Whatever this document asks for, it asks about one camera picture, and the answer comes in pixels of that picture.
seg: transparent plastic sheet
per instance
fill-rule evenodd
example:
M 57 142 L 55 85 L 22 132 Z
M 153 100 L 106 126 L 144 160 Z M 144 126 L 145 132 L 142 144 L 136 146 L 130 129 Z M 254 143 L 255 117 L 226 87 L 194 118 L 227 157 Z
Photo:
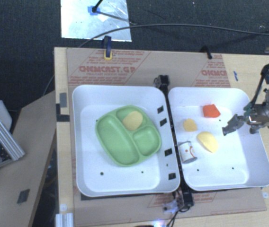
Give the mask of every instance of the transparent plastic sheet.
M 92 13 L 91 8 L 98 1 L 61 0 L 62 38 L 91 39 L 105 31 L 129 26 L 126 0 L 103 0 L 97 12 Z M 129 29 L 108 36 L 114 41 L 131 42 Z

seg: green plate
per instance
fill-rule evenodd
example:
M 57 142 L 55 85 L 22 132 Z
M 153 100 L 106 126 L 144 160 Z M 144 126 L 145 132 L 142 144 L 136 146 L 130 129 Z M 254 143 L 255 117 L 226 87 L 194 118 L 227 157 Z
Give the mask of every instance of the green plate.
M 143 115 L 143 122 L 129 131 L 122 120 L 132 111 Z M 136 106 L 115 109 L 98 119 L 96 134 L 102 147 L 119 166 L 136 165 L 156 153 L 161 147 L 161 137 L 150 118 Z

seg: can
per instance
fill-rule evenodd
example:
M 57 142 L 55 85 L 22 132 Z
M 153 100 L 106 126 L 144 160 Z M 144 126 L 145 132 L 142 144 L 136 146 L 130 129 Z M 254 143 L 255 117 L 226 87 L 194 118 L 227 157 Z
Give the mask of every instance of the can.
M 179 144 L 179 153 L 183 163 L 190 163 L 197 159 L 195 150 L 191 144 L 191 141 L 186 141 Z

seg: red object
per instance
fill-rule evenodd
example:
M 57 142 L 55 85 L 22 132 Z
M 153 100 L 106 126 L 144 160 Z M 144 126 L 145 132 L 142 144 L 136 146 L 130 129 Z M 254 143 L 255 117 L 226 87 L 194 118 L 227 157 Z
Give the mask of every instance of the red object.
M 203 113 L 204 113 L 204 117 L 209 117 L 209 118 L 216 118 L 221 115 L 221 113 L 219 112 L 219 110 L 216 108 L 214 104 L 205 105 L 203 107 Z

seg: yellow object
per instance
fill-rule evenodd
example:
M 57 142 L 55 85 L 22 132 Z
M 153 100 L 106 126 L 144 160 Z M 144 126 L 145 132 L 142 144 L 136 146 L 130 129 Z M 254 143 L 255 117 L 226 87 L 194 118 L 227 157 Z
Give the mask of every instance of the yellow object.
M 106 57 L 106 50 L 104 51 L 104 59 L 106 60 L 106 61 L 111 61 L 111 59 L 112 59 L 112 51 L 110 52 L 110 56 L 109 57 Z
M 187 119 L 183 123 L 183 127 L 186 131 L 192 132 L 197 130 L 197 125 L 193 119 Z
M 212 135 L 207 131 L 201 132 L 197 135 L 198 140 L 202 143 L 202 145 L 208 149 L 210 152 L 215 153 L 219 148 L 219 143 Z
M 138 111 L 132 111 L 122 120 L 122 124 L 129 131 L 135 131 L 137 128 L 141 126 L 142 122 L 143 122 L 143 115 Z

